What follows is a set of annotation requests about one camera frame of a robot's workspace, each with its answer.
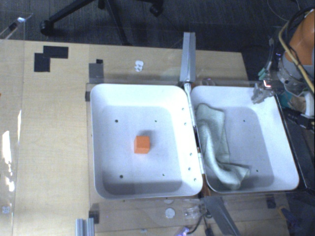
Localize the pale green cloth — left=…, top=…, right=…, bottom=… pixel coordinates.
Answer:
left=195, top=103, right=251, bottom=191

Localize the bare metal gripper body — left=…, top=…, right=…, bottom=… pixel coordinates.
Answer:
left=263, top=73, right=309, bottom=97

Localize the pale wood board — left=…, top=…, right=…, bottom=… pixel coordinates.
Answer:
left=86, top=44, right=292, bottom=236

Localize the orange cube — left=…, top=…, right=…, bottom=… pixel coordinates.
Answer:
left=133, top=135, right=151, bottom=154

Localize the black cylinder on white bracket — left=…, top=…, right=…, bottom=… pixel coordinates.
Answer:
left=283, top=92, right=315, bottom=130

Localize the white plastic tray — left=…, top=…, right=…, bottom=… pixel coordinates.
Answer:
left=190, top=85, right=300, bottom=194
left=89, top=83, right=204, bottom=200

